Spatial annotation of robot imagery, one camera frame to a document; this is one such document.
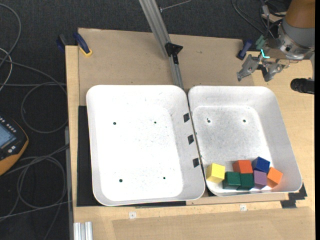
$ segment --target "wooden block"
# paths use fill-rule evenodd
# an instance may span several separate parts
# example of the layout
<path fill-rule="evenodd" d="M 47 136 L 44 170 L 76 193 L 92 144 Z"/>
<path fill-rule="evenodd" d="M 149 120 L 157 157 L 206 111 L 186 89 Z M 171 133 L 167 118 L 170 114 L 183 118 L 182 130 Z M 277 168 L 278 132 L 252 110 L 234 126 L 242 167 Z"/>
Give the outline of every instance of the wooden block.
<path fill-rule="evenodd" d="M 266 177 L 266 184 L 270 188 L 274 188 L 276 185 L 278 185 L 281 181 L 281 178 L 283 176 L 283 173 L 273 167 L 270 167 L 269 172 Z"/>
<path fill-rule="evenodd" d="M 225 179 L 226 167 L 217 163 L 212 163 L 206 169 L 207 181 L 220 183 Z"/>
<path fill-rule="evenodd" d="M 252 169 L 264 173 L 269 172 L 270 162 L 260 156 L 252 161 Z"/>
<path fill-rule="evenodd" d="M 254 175 L 252 173 L 240 173 L 241 186 L 236 190 L 248 191 L 255 186 Z"/>
<path fill-rule="evenodd" d="M 225 190 L 236 190 L 241 186 L 240 173 L 235 171 L 226 171 L 222 187 Z"/>
<path fill-rule="evenodd" d="M 253 170 L 254 187 L 261 190 L 267 185 L 267 173 L 264 171 Z"/>
<path fill-rule="evenodd" d="M 253 174 L 254 170 L 252 169 L 250 160 L 238 160 L 232 164 L 233 171 L 241 174 Z"/>

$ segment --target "wooden table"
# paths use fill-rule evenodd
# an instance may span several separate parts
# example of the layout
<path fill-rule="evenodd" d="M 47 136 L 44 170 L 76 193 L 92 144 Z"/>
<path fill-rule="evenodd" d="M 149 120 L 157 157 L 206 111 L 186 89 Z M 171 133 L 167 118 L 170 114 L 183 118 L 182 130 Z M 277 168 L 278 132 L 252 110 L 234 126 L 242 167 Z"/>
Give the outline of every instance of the wooden table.
<path fill-rule="evenodd" d="M 255 85 L 274 92 L 307 193 L 296 201 L 297 208 L 282 208 L 280 200 L 288 200 L 287 193 L 204 195 L 174 207 L 78 207 L 78 106 L 85 105 L 88 88 L 101 83 L 172 84 L 169 62 L 161 57 L 152 33 L 103 29 L 79 33 L 94 49 L 91 59 L 77 46 L 67 46 L 65 55 L 73 218 L 92 222 L 94 240 L 315 239 L 315 97 L 290 88 L 292 79 L 312 76 L 311 62 L 292 64 L 270 82 L 264 82 L 259 71 L 238 82 L 234 72 L 242 61 L 235 54 L 242 42 L 236 39 L 170 35 L 173 43 L 184 46 L 179 61 L 186 91 L 194 85 Z M 129 219 L 130 212 L 136 213 L 135 219 Z"/>

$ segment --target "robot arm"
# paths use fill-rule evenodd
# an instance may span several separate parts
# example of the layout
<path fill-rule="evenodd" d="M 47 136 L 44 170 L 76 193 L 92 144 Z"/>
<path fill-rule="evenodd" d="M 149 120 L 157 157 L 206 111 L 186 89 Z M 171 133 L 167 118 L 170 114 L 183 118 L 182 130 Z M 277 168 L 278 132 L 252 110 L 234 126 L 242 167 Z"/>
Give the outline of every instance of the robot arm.
<path fill-rule="evenodd" d="M 248 56 L 237 73 L 237 78 L 262 70 L 266 82 L 287 68 L 290 63 L 311 60 L 313 76 L 310 79 L 294 79 L 291 88 L 301 93 L 315 93 L 315 22 L 316 0 L 292 0 L 285 17 L 278 23 L 277 37 L 261 36 L 256 49 L 258 57 Z"/>

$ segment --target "black mat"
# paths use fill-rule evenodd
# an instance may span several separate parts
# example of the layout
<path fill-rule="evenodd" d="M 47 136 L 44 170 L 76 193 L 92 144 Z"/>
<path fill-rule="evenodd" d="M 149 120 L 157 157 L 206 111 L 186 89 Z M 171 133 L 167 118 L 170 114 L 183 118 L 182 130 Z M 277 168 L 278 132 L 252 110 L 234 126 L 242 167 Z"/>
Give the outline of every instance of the black mat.
<path fill-rule="evenodd" d="M 77 197 L 76 205 L 101 206 L 93 194 L 92 171 L 90 159 L 90 139 L 88 128 L 87 107 L 78 108 L 78 156 L 77 156 Z M 124 205 L 134 207 L 171 207 L 185 206 L 185 201 L 140 203 L 138 205 Z"/>

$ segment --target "device screen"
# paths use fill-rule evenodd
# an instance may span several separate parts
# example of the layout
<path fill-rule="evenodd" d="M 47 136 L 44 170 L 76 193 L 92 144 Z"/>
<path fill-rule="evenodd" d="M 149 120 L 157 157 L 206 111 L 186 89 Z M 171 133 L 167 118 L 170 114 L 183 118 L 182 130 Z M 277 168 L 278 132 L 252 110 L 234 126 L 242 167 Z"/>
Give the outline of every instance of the device screen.
<path fill-rule="evenodd" d="M 16 137 L 0 124 L 0 148 L 4 147 L 15 139 Z"/>

